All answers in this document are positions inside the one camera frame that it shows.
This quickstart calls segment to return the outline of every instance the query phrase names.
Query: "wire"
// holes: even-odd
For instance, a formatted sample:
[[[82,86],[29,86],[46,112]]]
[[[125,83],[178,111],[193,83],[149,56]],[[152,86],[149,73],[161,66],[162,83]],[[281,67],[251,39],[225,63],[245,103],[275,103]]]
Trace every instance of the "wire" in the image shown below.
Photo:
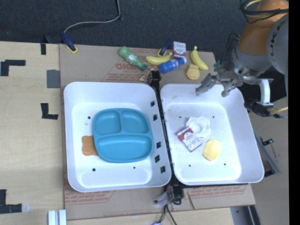
[[[254,3],[257,3],[257,2],[261,2],[263,0],[246,0],[245,2],[243,2],[242,0],[240,0],[240,10],[242,11],[242,14],[244,15],[246,21],[249,23],[249,24],[253,24],[257,21],[260,21],[260,20],[265,20],[265,19],[268,19],[270,17],[273,17],[277,14],[281,14],[281,13],[288,13],[289,12],[289,9],[274,9],[274,10],[265,10],[265,11],[249,11],[247,10],[247,8],[251,5],[253,5]],[[248,20],[248,17],[250,18],[257,18],[255,19],[254,21],[250,22]]]
[[[283,107],[283,108],[267,108],[267,111],[271,114],[276,114],[276,113],[280,113],[282,111],[288,110],[289,107]]]
[[[181,199],[179,198],[179,199],[173,200],[173,203],[175,205],[180,205],[181,204]]]
[[[168,213],[169,213],[169,215],[170,215],[170,217],[171,217],[172,221],[174,222],[174,224],[175,224],[175,225],[177,225],[177,223],[175,222],[175,220],[174,220],[174,218],[173,218],[172,214],[170,213],[170,210],[169,210],[168,204],[166,205],[166,207],[167,207],[167,211],[168,211]]]
[[[274,118],[284,118],[284,119],[288,119],[288,118],[289,118],[288,116],[281,116],[281,115],[279,115],[279,114],[277,114],[277,113],[274,114],[273,117],[274,117]]]
[[[233,49],[233,41],[239,41],[239,35],[235,34],[235,33],[231,33],[229,34],[229,37],[227,39],[227,42],[226,42],[226,49],[225,49],[225,52],[223,54],[223,57],[220,59],[220,62],[223,62],[225,56],[229,53],[229,51],[231,49]]]
[[[73,27],[75,27],[75,26],[82,25],[82,24],[88,24],[88,23],[111,23],[111,22],[114,22],[114,21],[118,20],[118,19],[120,18],[120,16],[121,16],[119,0],[116,0],[116,3],[117,3],[117,9],[118,9],[118,16],[115,17],[114,19],[108,20],[108,21],[78,22],[78,23],[75,23],[75,24],[73,24],[73,25],[67,27],[67,28],[64,30],[64,33],[66,33],[70,28],[73,28]]]
[[[169,215],[170,215],[170,217],[171,217],[174,225],[177,225],[177,223],[175,222],[175,220],[174,220],[174,218],[173,218],[173,216],[172,216],[172,214],[171,214],[171,212],[169,210],[168,204],[166,206],[164,206],[164,211],[163,211],[162,215],[160,216],[160,219],[157,222],[155,222],[153,225],[158,225],[158,224],[160,224],[164,220],[164,218],[165,218],[165,210],[167,210],[167,212],[169,213]]]

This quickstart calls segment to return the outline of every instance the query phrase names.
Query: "blue plate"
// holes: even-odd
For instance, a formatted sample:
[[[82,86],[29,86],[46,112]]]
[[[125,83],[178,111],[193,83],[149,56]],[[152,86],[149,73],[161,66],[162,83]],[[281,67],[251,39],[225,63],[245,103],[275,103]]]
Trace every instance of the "blue plate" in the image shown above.
[[[115,108],[97,113],[93,134],[98,155],[111,163],[144,160],[154,149],[150,124],[135,109]]]

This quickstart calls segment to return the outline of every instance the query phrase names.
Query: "green bottle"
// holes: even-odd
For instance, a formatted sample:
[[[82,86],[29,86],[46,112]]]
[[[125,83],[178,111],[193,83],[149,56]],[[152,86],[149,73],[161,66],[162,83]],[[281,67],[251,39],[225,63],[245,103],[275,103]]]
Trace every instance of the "green bottle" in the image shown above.
[[[133,66],[139,67],[142,71],[146,69],[146,64],[143,64],[140,58],[135,55],[128,47],[124,46],[119,50],[119,55]]]

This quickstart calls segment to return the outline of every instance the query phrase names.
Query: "white tray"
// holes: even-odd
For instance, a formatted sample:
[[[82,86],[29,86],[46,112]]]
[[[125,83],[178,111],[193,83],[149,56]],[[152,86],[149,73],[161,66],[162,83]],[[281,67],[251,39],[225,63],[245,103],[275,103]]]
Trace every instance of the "white tray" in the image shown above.
[[[166,131],[174,173],[186,185],[214,185],[259,182],[264,169],[241,92],[234,89],[222,97],[222,85],[196,96],[196,84],[167,84],[161,89]],[[190,117],[212,120],[212,133],[203,144],[189,152],[176,134]],[[215,161],[203,156],[209,139],[222,148]]]
[[[154,90],[141,83],[73,82],[64,90],[67,176],[80,192],[161,187],[171,179],[171,168]],[[82,137],[93,135],[94,116],[110,108],[142,112],[153,133],[154,151],[145,160],[109,163],[85,156]]]

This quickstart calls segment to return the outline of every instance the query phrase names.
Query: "toy banana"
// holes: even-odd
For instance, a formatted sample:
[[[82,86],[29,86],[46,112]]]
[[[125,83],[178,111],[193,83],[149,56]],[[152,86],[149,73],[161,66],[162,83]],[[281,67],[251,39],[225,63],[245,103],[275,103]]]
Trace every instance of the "toy banana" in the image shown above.
[[[160,65],[164,62],[167,62],[171,59],[172,52],[170,52],[168,55],[163,57],[154,57],[154,56],[147,56],[146,61],[149,62],[152,65]]]
[[[208,70],[208,66],[199,57],[197,46],[194,46],[194,50],[191,52],[191,59],[195,65],[201,70]]]

